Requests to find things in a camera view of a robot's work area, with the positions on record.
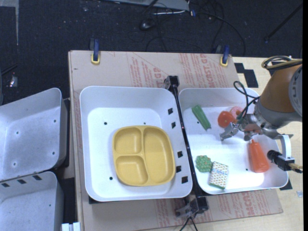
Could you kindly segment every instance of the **orange bottle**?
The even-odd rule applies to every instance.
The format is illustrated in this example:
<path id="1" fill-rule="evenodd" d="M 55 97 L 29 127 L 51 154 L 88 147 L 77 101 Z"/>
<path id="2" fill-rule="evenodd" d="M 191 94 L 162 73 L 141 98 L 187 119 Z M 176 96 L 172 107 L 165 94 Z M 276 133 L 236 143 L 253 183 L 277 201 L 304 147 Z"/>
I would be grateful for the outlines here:
<path id="1" fill-rule="evenodd" d="M 256 173 L 263 173 L 270 167 L 267 158 L 265 157 L 261 146 L 258 142 L 251 140 L 249 144 L 249 153 L 252 163 L 252 170 Z"/>

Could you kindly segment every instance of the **yellow divided plate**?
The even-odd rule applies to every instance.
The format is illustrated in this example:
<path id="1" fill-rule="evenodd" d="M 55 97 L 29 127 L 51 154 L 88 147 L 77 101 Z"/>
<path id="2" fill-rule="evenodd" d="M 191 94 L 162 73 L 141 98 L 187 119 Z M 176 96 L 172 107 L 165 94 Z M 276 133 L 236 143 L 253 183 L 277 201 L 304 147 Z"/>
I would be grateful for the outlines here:
<path id="1" fill-rule="evenodd" d="M 112 147 L 116 174 L 126 185 L 154 186 L 174 177 L 171 142 L 161 128 L 120 128 L 113 136 Z"/>

